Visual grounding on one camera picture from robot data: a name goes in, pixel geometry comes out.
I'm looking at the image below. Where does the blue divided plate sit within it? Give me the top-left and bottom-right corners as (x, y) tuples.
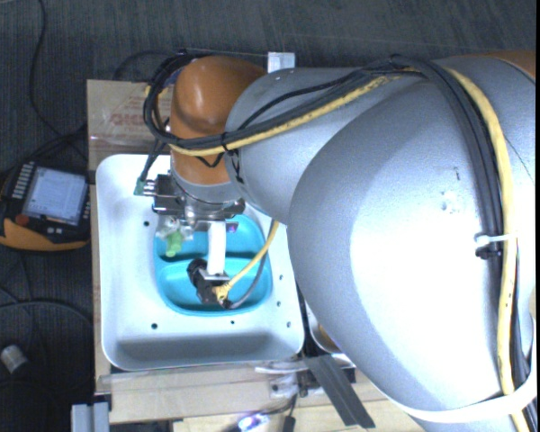
(152, 213), (274, 318)

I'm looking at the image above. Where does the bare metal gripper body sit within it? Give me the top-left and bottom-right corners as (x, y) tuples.
(150, 173), (247, 234)

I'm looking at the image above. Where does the black cylinder on white bracket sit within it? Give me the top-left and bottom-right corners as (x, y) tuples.
(185, 222), (233, 309)

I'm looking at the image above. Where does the clear bottle with green cap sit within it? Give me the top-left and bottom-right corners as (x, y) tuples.
(155, 216), (194, 259)

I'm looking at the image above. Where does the white plastic tray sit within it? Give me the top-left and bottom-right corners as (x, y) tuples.
(94, 153), (306, 373)

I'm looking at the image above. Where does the small grey metal can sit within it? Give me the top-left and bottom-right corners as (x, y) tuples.
(0, 343), (30, 374)

